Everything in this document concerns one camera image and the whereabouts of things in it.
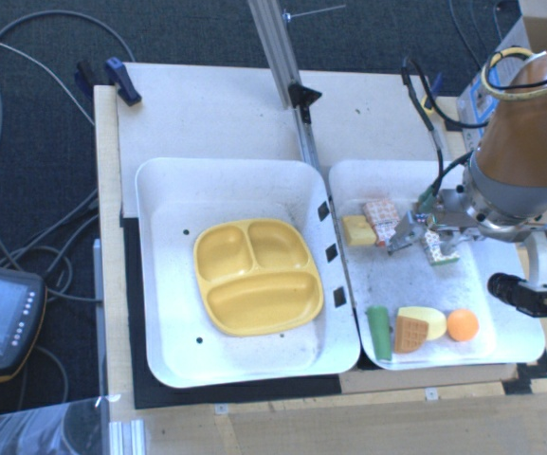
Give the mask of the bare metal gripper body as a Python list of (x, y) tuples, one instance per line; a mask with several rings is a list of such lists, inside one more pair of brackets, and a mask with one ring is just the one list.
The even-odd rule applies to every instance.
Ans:
[(493, 206), (478, 191), (466, 188), (440, 191), (428, 218), (428, 228), (438, 235), (443, 230), (460, 231), (462, 242), (493, 239), (521, 243), (535, 232), (542, 232), (547, 239), (547, 225), (508, 214)]

